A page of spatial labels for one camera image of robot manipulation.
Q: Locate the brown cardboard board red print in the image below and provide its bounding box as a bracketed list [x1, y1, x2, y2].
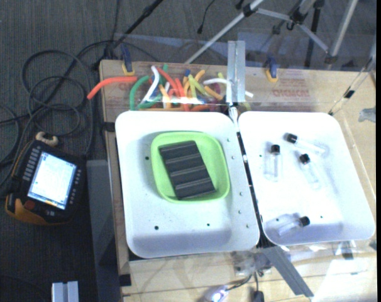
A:
[99, 59, 377, 302]

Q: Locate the short orange foam tube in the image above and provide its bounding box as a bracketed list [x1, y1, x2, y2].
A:
[204, 86, 224, 101]

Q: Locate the black ribbed block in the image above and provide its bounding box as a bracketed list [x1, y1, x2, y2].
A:
[158, 140, 218, 201]

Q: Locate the long orange foam tube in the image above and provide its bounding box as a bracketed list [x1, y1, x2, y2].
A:
[87, 75, 138, 101]

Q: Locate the yellow foam tube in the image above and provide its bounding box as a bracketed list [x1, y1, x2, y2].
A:
[187, 74, 207, 99]

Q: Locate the red foam tube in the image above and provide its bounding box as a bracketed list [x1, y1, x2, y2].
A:
[155, 67, 180, 96]

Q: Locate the green plate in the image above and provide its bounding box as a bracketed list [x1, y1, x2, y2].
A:
[150, 131, 231, 204]

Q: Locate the white foam tube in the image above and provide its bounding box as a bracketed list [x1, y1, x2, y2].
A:
[202, 77, 255, 99]
[141, 65, 162, 104]

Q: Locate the green foam tube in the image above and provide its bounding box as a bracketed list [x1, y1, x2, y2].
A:
[129, 75, 154, 111]

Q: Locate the clear plastic bottle black cap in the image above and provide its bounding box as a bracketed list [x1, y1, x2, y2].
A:
[263, 143, 284, 183]
[284, 132, 331, 156]
[273, 215, 311, 237]
[298, 153, 323, 190]

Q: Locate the white plastic tray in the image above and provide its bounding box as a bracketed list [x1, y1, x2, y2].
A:
[114, 110, 261, 259]
[237, 111, 377, 247]

